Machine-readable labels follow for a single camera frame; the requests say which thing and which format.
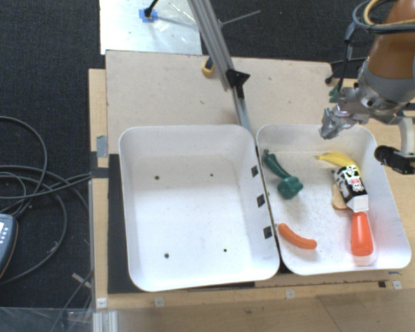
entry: wooden table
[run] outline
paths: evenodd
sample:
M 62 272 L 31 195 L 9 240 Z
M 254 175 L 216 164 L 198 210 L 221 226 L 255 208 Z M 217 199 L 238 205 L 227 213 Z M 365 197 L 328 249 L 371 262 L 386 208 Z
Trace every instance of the wooden table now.
M 222 89 L 218 77 L 201 73 L 202 63 L 198 56 L 108 52 L 107 69 L 89 71 L 91 151 L 97 151 L 97 138 L 106 136 L 108 153 L 118 153 L 120 134 L 132 126 L 234 124 L 232 94 Z M 234 64 L 251 74 L 245 94 L 254 134 L 265 124 L 320 123 L 323 108 L 329 106 L 331 87 L 324 83 L 331 72 L 328 64 L 251 58 L 234 58 Z M 371 120 L 367 128 L 378 144 L 400 147 L 398 127 Z M 108 167 L 107 156 L 98 157 L 97 164 Z M 398 272 L 278 275 L 247 289 L 130 294 L 107 293 L 108 179 L 94 178 L 91 229 L 97 307 L 129 310 L 119 313 L 121 331 L 162 331 L 164 326 L 166 331 L 279 331 L 281 326 L 286 331 L 290 326 L 296 331 L 359 331 L 361 316 L 365 326 L 377 328 L 364 330 L 382 331 L 405 323 L 400 316 L 412 308 L 403 324 L 411 326 L 415 176 L 386 172 L 412 249 L 410 265 Z M 394 290 L 392 281 L 399 281 L 403 289 Z M 385 282 L 385 287 L 378 282 Z M 295 299 L 288 299 L 292 294 Z M 156 307 L 163 302 L 164 308 Z M 385 318 L 380 315 L 385 311 L 395 313 Z

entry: blue clip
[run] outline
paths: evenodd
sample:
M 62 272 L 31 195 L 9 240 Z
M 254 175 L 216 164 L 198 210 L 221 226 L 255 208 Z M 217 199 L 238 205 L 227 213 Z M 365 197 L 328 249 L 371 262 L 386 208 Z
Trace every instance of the blue clip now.
M 158 13 L 153 9 L 151 12 L 151 17 L 146 17 L 146 9 L 139 9 L 138 14 L 143 22 L 154 22 L 158 20 Z

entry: empty white tray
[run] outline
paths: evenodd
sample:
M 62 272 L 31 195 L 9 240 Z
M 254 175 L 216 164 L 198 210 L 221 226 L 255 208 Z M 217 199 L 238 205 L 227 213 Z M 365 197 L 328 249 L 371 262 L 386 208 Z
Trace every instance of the empty white tray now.
M 300 236 L 317 241 L 315 250 L 305 250 L 279 236 L 283 262 L 299 275 L 405 267 L 411 250 L 385 171 L 374 158 L 377 147 L 374 137 L 357 126 L 337 138 L 323 140 L 319 128 L 319 125 L 270 125 L 257 134 L 259 153 L 262 155 L 268 149 L 291 176 L 304 184 L 296 197 L 283 199 L 277 192 L 281 179 L 263 167 L 275 224 L 286 223 Z M 351 212 L 334 210 L 331 205 L 334 183 L 331 170 L 338 167 L 318 160 L 317 156 L 333 151 L 356 161 L 369 195 L 367 215 L 376 259 L 368 266 L 360 266 L 351 254 Z
M 277 272 L 255 142 L 244 128 L 134 127 L 120 137 L 119 150 L 136 286 L 164 291 Z

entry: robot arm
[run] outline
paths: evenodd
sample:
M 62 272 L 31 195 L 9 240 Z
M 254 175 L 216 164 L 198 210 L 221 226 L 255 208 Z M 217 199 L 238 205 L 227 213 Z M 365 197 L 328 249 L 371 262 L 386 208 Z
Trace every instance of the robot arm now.
M 381 147 L 376 158 L 396 171 L 415 173 L 415 117 L 404 111 L 415 97 L 415 0 L 397 0 L 385 22 L 374 25 L 369 9 L 380 0 L 371 1 L 364 14 L 364 23 L 354 25 L 377 36 L 353 87 L 337 86 L 337 103 L 324 111 L 320 134 L 325 139 L 336 137 L 343 129 L 365 124 L 375 118 L 388 125 L 399 125 L 401 150 Z

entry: black carpet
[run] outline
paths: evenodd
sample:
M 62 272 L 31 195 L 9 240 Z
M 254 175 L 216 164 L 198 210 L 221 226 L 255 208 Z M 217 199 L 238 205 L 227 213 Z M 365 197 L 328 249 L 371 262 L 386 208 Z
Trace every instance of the black carpet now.
M 344 31 L 353 8 L 362 1 L 212 3 L 221 21 L 261 10 L 223 29 L 232 55 L 332 61 L 341 59 Z M 366 55 L 371 40 L 357 35 L 353 57 Z M 48 148 L 49 170 L 63 177 L 90 170 L 87 71 L 104 67 L 99 51 L 99 0 L 0 0 L 0 116 L 16 117 L 36 128 Z M 0 165 L 41 163 L 40 146 L 30 134 L 15 124 L 0 123 Z M 85 185 L 78 189 L 86 196 Z M 18 188 L 10 186 L 9 192 Z M 89 218 L 70 192 L 60 195 L 68 210 L 66 241 L 33 274 L 0 286 L 0 306 L 63 307 L 78 285 L 71 275 L 88 274 Z M 61 231 L 56 202 L 34 200 L 20 221 L 16 252 L 3 279 L 43 259 Z M 71 307 L 82 307 L 88 294 L 83 289 Z

